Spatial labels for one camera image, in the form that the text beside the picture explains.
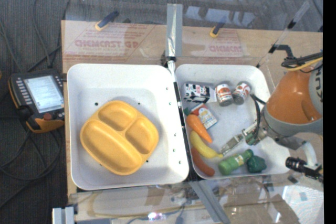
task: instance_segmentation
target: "white tray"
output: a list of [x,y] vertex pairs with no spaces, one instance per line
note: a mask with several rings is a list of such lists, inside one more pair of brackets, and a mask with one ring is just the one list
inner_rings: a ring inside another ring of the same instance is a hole
[[[267,87],[266,79],[263,73],[253,66],[225,66],[225,65],[181,65],[176,69],[176,79],[178,86],[181,89],[186,82],[195,82],[196,84],[216,85],[226,81],[229,87],[233,90],[239,81],[247,81],[252,86],[251,92],[261,100],[267,101],[270,93]],[[182,101],[183,109],[189,110],[195,107],[197,103]],[[210,147],[219,150],[229,141],[234,135],[241,134],[242,129],[251,126],[256,119],[256,108],[250,96],[247,97],[244,104],[229,106],[219,106],[217,102],[206,103],[206,106],[218,119],[218,122],[208,129],[210,136],[213,138]],[[187,134],[190,134],[190,128],[186,128]],[[289,169],[285,166],[287,157],[290,156],[289,150],[274,142],[271,138],[262,140],[256,146],[249,146],[245,141],[242,141],[231,152],[227,153],[224,158],[227,158],[235,153],[241,153],[250,148],[255,155],[262,157],[266,161],[267,168],[258,174],[248,172],[246,165],[233,171],[228,176],[223,176],[218,170],[218,162],[222,158],[202,159],[207,165],[215,170],[215,175],[212,177],[203,174],[197,166],[194,165],[195,171],[201,178],[204,179],[222,179],[241,176],[254,175],[271,175],[286,173]]]
[[[188,175],[180,116],[170,72],[161,66],[78,64],[67,75],[71,176],[84,190],[174,184]],[[136,107],[156,126],[159,142],[134,174],[120,176],[96,162],[80,143],[85,121],[112,100]]]

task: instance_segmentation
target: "toy banana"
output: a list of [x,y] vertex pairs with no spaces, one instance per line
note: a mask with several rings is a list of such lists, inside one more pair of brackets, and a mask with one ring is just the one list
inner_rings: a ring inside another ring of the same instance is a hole
[[191,131],[190,133],[190,142],[193,147],[205,158],[223,157],[222,154],[217,153],[212,148],[208,147],[195,131]]

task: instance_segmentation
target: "orange carrot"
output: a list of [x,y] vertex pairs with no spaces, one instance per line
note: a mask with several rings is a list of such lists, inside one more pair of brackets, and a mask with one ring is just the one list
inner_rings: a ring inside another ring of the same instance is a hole
[[212,143],[212,138],[208,134],[206,128],[204,127],[203,123],[199,119],[198,116],[195,114],[189,114],[186,118],[188,126],[193,129],[201,138]]
[[213,170],[210,166],[208,166],[201,158],[197,149],[194,147],[191,148],[191,157],[193,159],[193,163],[207,176],[213,176],[215,174],[215,170]]

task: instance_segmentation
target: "gray carpet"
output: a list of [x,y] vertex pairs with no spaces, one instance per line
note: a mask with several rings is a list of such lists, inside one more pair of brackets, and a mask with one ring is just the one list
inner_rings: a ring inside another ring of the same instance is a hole
[[[13,62],[4,35],[22,70],[47,68],[47,61],[33,25],[34,16],[41,38],[49,52],[60,46],[60,20],[85,19],[97,21],[118,10],[117,22],[129,19],[133,23],[165,24],[166,4],[183,5],[183,22],[189,26],[213,26],[222,14],[227,15],[228,28],[283,30],[302,3],[310,9],[297,23],[295,31],[319,31],[323,25],[323,0],[0,0],[0,165],[11,159],[25,138],[25,131],[16,117],[8,92],[8,78],[19,67]],[[51,57],[52,66],[61,70],[61,51]],[[57,156],[57,141],[61,144],[58,161],[46,176],[32,182],[16,180],[0,173],[0,223],[51,223],[51,209],[67,204],[64,129],[33,134],[20,157],[7,171],[20,177],[32,178],[41,173],[43,163],[38,148],[47,164]]]

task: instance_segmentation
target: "orange divided plate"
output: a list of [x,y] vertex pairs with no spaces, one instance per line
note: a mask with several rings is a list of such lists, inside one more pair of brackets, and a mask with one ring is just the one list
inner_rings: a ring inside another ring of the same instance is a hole
[[135,173],[159,141],[155,125],[133,106],[110,101],[83,125],[80,141],[102,166],[117,175]]

